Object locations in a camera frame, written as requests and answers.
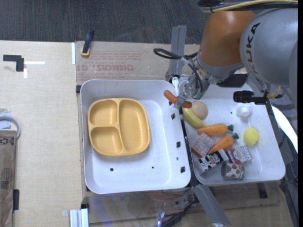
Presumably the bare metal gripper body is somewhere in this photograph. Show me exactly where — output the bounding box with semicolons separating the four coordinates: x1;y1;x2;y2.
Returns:
186;70;223;94

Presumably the orange toy sausage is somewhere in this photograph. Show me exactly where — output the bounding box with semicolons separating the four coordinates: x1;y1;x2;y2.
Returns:
163;90;193;109

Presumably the yellow banana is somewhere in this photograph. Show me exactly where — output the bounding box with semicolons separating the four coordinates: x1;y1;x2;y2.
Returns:
182;107;208;129

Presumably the beige toy egg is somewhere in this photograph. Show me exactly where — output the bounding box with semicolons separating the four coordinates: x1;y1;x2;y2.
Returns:
190;100;209;121

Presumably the white plastic tray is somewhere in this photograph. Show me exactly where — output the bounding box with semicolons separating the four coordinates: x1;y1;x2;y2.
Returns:
181;80;286;187
80;79;192;195

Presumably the orange carrot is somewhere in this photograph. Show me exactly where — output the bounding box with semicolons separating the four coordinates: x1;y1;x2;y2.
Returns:
207;132;240;155
197;123;234;135

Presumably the orange patterned carton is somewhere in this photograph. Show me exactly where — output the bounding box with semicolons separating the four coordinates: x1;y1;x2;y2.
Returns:
190;132;215;158

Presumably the small white plastic bottle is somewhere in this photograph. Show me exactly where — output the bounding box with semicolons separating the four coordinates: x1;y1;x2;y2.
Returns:
236;102;253;117

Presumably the yellow divided plate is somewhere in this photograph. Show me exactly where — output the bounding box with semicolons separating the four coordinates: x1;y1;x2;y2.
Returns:
87;97;151;157

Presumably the black and white cow carton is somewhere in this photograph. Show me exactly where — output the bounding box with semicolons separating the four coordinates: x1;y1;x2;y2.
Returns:
197;149;229;175

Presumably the yellow lemon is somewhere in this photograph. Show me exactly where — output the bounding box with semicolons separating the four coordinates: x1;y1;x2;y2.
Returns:
243;126;259;146

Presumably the brown cardboard board red print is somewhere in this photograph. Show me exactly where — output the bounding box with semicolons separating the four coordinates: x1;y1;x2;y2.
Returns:
74;41;288;224

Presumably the pink patterned carton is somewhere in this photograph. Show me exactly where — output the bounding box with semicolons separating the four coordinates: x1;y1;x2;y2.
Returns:
226;145;253;165

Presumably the white cup with orange print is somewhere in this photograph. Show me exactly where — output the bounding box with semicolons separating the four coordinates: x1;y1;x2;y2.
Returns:
221;161;245;181

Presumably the white tape roll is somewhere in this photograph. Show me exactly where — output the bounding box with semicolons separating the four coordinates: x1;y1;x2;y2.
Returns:
0;116;21;139

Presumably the brown paper bag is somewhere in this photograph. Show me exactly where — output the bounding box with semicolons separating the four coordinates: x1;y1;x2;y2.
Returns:
0;129;18;227

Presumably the black cylinder on white bracket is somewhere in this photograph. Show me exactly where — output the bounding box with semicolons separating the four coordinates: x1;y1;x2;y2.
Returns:
233;76;269;105

